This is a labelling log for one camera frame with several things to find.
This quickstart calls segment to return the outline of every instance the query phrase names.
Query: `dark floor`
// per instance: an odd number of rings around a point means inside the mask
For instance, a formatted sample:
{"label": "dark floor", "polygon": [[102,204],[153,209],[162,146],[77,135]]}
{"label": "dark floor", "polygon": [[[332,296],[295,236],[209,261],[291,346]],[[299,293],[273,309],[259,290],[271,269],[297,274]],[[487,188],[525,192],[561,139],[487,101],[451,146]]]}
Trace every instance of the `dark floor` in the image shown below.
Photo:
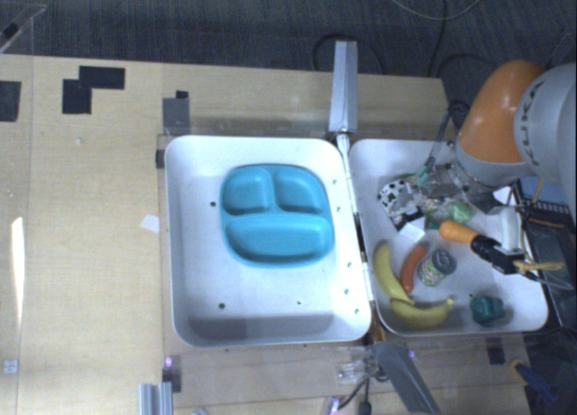
{"label": "dark floor", "polygon": [[[443,0],[399,1],[443,16],[474,0],[445,0],[446,9]],[[324,37],[339,34],[359,43],[361,72],[441,77],[449,99],[466,104],[506,60],[575,61],[577,0],[483,0],[444,24],[390,0],[0,0],[0,24],[23,4],[48,6],[34,25],[40,55],[330,70]],[[12,50],[32,48],[23,40]],[[574,409],[574,343],[536,338],[528,350]]]}

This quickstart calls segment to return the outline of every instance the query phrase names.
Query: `banana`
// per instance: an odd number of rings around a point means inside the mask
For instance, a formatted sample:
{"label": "banana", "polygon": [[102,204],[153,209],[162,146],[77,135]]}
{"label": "banana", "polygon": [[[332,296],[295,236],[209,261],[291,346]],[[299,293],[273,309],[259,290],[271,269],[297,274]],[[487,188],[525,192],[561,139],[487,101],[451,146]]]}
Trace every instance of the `banana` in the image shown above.
{"label": "banana", "polygon": [[433,328],[444,322],[449,313],[449,308],[453,305],[452,298],[447,299],[443,304],[432,308],[421,309],[411,306],[404,301],[391,300],[390,307],[393,314],[412,328],[426,330]]}
{"label": "banana", "polygon": [[407,293],[395,277],[391,267],[390,267],[390,248],[389,244],[382,244],[375,250],[372,257],[372,269],[377,278],[377,282],[385,293],[392,300],[404,301],[408,304],[415,304],[415,300],[412,300],[407,296]]}

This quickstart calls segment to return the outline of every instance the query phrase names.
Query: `carrot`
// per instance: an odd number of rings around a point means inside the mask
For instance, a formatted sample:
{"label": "carrot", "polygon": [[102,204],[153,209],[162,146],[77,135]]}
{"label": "carrot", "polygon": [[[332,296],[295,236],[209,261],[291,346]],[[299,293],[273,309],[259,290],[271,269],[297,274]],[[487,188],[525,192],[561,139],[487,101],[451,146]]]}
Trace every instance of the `carrot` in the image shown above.
{"label": "carrot", "polygon": [[413,291],[415,287],[415,269],[417,264],[425,257],[428,247],[429,244],[427,242],[416,244],[408,253],[405,262],[403,262],[403,267],[400,270],[400,284],[407,293]]}
{"label": "carrot", "polygon": [[461,242],[462,244],[471,244],[472,239],[479,235],[467,226],[455,223],[454,221],[443,221],[439,227],[439,234],[446,240]]}

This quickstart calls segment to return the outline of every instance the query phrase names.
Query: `can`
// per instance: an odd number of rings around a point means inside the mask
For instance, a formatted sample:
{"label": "can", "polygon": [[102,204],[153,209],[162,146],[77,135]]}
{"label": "can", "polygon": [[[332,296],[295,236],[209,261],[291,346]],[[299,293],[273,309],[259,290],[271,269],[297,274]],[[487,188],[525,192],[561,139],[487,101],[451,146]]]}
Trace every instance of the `can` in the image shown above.
{"label": "can", "polygon": [[457,269],[454,257],[443,249],[435,250],[417,267],[417,277],[425,285],[435,287]]}

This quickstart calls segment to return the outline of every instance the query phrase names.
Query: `can lid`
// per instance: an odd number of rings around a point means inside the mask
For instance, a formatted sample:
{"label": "can lid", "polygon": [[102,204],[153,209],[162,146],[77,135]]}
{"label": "can lid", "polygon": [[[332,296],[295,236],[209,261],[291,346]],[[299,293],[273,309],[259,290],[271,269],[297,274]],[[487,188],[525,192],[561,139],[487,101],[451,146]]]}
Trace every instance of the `can lid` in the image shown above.
{"label": "can lid", "polygon": [[438,249],[431,255],[433,266],[445,275],[452,274],[457,269],[457,261],[449,252]]}

